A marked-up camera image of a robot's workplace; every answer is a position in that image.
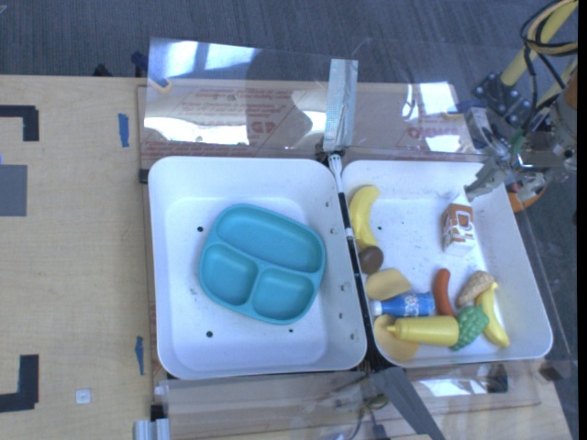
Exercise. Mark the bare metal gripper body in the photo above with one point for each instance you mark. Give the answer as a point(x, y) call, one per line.
point(541, 162)

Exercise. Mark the blue divided plate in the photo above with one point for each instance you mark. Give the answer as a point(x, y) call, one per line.
point(261, 264)

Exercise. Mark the tan bread loaf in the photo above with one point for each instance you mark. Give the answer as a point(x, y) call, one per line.
point(474, 286)

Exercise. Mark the yellow round biscuit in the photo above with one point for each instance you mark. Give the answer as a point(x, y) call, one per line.
point(396, 348)

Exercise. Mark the yellow banana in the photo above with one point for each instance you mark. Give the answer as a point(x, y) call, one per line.
point(494, 321)
point(362, 213)

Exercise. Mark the white plastic tray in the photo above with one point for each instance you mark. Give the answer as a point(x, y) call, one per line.
point(183, 264)
point(413, 236)

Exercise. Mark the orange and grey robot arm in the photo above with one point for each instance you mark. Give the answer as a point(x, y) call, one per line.
point(567, 122)

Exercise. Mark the yellow bread roll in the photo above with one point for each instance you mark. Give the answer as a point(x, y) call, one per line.
point(387, 283)

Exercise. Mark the green grapes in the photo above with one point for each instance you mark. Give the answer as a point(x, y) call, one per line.
point(470, 326)

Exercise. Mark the red sausage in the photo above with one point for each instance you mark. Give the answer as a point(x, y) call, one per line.
point(443, 291)

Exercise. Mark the brown round toy food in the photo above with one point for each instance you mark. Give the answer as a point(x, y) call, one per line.
point(371, 259)

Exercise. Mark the orange and white carton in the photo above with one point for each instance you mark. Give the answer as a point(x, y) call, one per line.
point(458, 227)

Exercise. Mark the blue and white bottle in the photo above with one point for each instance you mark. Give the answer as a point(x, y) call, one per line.
point(406, 305)

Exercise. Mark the yellow mustard bottle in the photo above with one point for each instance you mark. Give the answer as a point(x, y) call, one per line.
point(428, 330)

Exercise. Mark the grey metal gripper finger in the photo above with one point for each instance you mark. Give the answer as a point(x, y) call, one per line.
point(481, 186)
point(494, 166)

